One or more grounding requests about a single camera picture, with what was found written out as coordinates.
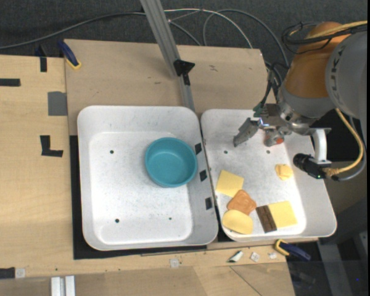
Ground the small yellow biscuit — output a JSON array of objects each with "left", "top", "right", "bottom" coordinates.
[{"left": 274, "top": 163, "right": 294, "bottom": 181}]

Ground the yellow cheese slice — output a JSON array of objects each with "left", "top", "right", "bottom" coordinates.
[
  {"left": 267, "top": 200, "right": 298, "bottom": 229},
  {"left": 215, "top": 169, "right": 245, "bottom": 199}
]

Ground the orange toast slice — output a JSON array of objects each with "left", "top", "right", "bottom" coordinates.
[{"left": 226, "top": 189, "right": 257, "bottom": 216}]

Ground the pale wood board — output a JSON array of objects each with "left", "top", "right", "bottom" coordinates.
[{"left": 64, "top": 38, "right": 320, "bottom": 273}]

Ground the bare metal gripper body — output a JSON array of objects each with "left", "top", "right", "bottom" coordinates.
[{"left": 258, "top": 103, "right": 316, "bottom": 136}]

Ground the teal bowl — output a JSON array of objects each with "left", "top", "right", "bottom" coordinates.
[{"left": 144, "top": 136, "right": 199, "bottom": 188}]

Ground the small white and green scrap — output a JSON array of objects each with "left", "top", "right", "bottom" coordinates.
[{"left": 227, "top": 250, "right": 245, "bottom": 263}]

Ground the white plastic tray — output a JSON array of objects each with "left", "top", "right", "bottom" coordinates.
[
  {"left": 76, "top": 105, "right": 220, "bottom": 252},
  {"left": 200, "top": 108, "right": 338, "bottom": 244}
]

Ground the yellow oval chip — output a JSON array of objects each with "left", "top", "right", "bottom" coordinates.
[{"left": 221, "top": 209, "right": 254, "bottom": 236}]

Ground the brown chocolate bar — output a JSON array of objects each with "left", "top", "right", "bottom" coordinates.
[{"left": 255, "top": 205, "right": 278, "bottom": 234}]

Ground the black cylinder on white bracket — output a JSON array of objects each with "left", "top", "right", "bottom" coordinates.
[{"left": 292, "top": 127, "right": 332, "bottom": 180}]

